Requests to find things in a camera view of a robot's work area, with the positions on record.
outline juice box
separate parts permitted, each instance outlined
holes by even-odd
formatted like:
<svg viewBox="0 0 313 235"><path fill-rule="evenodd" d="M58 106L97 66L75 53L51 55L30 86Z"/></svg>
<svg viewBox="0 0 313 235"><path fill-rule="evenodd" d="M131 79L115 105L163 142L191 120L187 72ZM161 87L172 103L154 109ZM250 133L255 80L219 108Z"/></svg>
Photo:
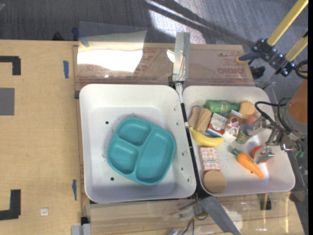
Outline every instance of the juice box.
<svg viewBox="0 0 313 235"><path fill-rule="evenodd" d="M221 137L224 133L226 122L226 117L223 117L222 115L214 112L206 132L213 136Z"/></svg>
<svg viewBox="0 0 313 235"><path fill-rule="evenodd" d="M242 121L242 114L231 110L224 128L223 138L229 141L235 141L238 136L240 126L242 125Z"/></svg>

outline toy carrot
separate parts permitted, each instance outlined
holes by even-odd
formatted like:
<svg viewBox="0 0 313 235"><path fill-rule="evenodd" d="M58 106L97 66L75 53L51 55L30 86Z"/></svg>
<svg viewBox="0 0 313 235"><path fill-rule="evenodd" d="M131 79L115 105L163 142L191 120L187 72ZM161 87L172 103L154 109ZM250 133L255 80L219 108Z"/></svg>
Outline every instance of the toy carrot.
<svg viewBox="0 0 313 235"><path fill-rule="evenodd" d="M237 149L233 149L232 154L237 156L237 160L240 164L242 164L245 168L249 171L253 172L254 174L258 175L261 178L265 178L262 171L259 167L252 162L252 158L247 155L246 153L239 153Z"/></svg>

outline food package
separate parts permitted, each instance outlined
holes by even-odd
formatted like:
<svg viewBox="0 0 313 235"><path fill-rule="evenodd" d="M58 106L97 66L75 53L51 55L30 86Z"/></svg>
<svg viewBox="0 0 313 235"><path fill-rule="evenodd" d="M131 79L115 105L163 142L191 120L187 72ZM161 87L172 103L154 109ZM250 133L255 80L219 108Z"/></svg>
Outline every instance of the food package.
<svg viewBox="0 0 313 235"><path fill-rule="evenodd" d="M204 172L221 170L216 149L214 147L200 147L199 155Z"/></svg>
<svg viewBox="0 0 313 235"><path fill-rule="evenodd" d="M214 112L206 132L213 136L221 137L224 133L226 122L226 117L223 117L222 115Z"/></svg>
<svg viewBox="0 0 313 235"><path fill-rule="evenodd" d="M224 129L223 138L227 141L235 141L238 136L242 121L242 114L231 110Z"/></svg>

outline banana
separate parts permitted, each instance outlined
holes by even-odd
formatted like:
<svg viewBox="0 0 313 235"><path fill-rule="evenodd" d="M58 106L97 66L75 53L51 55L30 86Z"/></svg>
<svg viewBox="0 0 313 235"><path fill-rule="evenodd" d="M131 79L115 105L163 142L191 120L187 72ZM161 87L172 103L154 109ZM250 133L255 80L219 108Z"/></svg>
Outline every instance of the banana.
<svg viewBox="0 0 313 235"><path fill-rule="evenodd" d="M195 141L197 141L198 143L205 145L207 147L216 147L224 141L223 138L207 137L206 135L202 134L201 132L194 130L193 127L190 127L190 130L192 132L192 135L193 135Z"/></svg>

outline clear plastic sheet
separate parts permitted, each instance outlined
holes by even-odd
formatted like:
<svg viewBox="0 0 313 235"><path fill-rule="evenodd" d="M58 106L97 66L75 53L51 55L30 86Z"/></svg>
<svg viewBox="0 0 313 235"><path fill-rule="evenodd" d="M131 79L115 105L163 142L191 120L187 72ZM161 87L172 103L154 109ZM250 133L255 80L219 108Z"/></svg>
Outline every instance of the clear plastic sheet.
<svg viewBox="0 0 313 235"><path fill-rule="evenodd" d="M294 234L299 217L289 193L218 198L241 234ZM221 234L221 228L195 199L86 205L91 233L167 235Z"/></svg>
<svg viewBox="0 0 313 235"><path fill-rule="evenodd" d="M167 85L173 80L204 85L255 85L248 64L235 61L244 54L240 45L185 44L181 47L186 67L177 75L177 42L172 36L181 32L80 22L76 33L76 90L91 83Z"/></svg>

